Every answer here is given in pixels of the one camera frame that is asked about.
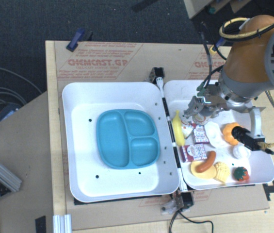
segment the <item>blue plate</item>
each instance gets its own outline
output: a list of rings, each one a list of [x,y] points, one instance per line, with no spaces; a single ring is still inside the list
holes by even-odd
[[[101,159],[116,169],[149,166],[160,155],[160,141],[153,119],[139,110],[109,110],[97,121]]]

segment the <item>dark floor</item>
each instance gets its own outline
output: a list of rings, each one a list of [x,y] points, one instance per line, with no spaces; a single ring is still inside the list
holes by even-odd
[[[71,40],[77,28],[92,41],[201,44],[200,23],[215,40],[234,17],[274,16],[274,0],[252,0],[234,14],[229,5],[214,15],[203,10],[189,19],[183,0],[0,0],[0,67],[46,91],[46,40]],[[22,106],[39,95],[28,82],[0,69],[0,102]],[[11,95],[17,92],[25,101]]]

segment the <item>white tray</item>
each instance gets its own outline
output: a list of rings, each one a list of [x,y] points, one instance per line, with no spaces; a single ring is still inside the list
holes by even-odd
[[[168,104],[170,118],[172,119],[176,110],[180,111],[180,116],[183,115],[184,110],[188,108],[188,104],[192,99],[192,96],[196,95],[196,88],[200,85],[201,81],[169,81],[164,86],[164,93],[166,102]],[[231,122],[237,122],[242,127],[251,130],[251,120],[248,113],[241,114],[236,111],[224,111],[219,114],[218,117],[210,119],[211,121],[217,123],[222,130],[223,127]],[[185,142],[186,145],[193,144],[193,136],[190,137]],[[218,187],[229,187],[229,186],[239,186],[239,185],[251,185],[258,183],[269,183],[274,180],[274,163],[271,155],[266,154],[262,151],[252,151],[249,159],[237,159],[233,156],[233,146],[223,147],[216,149],[210,144],[204,144],[206,151],[215,150],[216,159],[215,163],[222,161],[225,162],[231,170],[238,166],[244,166],[248,169],[250,179],[245,182],[238,182],[229,176],[226,183],[219,182],[215,179],[203,180],[195,177],[190,171],[190,164],[182,162],[181,158],[181,168],[183,173],[184,181],[191,188],[196,190],[212,189]]]
[[[63,90],[70,189],[82,202],[171,194],[179,176],[159,89],[148,82],[71,83]],[[135,109],[149,114],[160,139],[156,163],[114,169],[101,159],[96,141],[100,114]]]

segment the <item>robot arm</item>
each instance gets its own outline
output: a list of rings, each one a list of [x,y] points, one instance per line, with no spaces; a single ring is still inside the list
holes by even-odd
[[[259,114],[257,110],[252,112],[248,102],[262,92],[274,89],[274,17],[260,15],[241,20],[245,22],[239,34],[225,33],[232,20],[220,29],[221,37],[234,42],[233,46],[220,69],[218,81],[208,84],[202,92],[193,96],[184,115],[186,118],[192,116],[196,124],[204,125],[221,111],[250,112],[251,134],[256,138],[255,132],[260,127]],[[263,141],[264,138],[258,135],[257,141]],[[251,147],[256,149],[257,145],[252,144]]]

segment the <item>blue clip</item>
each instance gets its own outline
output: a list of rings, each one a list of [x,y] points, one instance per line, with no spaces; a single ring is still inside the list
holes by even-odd
[[[78,46],[78,41],[82,39],[84,34],[85,34],[85,29],[79,28],[77,32],[75,33],[73,39],[70,41],[69,45],[66,48],[69,51],[73,52]]]

